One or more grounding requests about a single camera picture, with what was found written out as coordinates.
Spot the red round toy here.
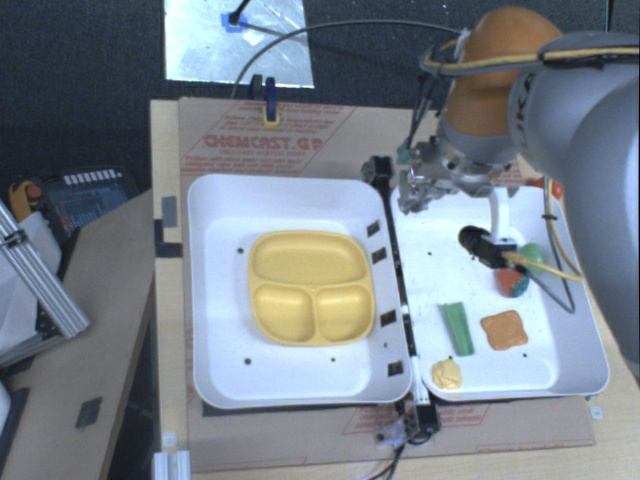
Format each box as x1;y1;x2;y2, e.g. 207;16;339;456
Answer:
531;176;564;200

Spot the green round toy fruit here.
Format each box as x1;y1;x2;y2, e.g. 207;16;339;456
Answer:
516;241;546;276

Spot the brown cardboard board red print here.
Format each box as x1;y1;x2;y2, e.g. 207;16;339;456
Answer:
178;96;597;474

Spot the white plastic tray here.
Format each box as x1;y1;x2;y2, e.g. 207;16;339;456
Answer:
390;179;612;402
186;173;414;411

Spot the green celery stick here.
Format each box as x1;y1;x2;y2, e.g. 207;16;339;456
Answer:
440;301;476;357

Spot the orange toast slice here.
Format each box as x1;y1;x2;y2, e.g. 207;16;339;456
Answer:
479;309;529;352

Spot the black cylinder on white bracket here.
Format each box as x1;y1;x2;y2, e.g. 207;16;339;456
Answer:
457;187;521;271

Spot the black block with thin wires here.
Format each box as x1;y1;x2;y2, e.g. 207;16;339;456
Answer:
361;154;397;187
398;401;442;445

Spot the yellow pasta lump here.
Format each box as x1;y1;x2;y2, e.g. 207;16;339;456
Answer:
430;357;464;392

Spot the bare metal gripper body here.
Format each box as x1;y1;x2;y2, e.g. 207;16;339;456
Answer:
407;138;507;200

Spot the thin black and white rod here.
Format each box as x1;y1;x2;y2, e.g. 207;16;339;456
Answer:
377;180;432;410

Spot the yellow divided plate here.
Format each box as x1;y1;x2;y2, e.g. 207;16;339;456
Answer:
247;229;377;348

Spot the red and green strawberry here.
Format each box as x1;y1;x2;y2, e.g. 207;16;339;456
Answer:
494;267;530;299

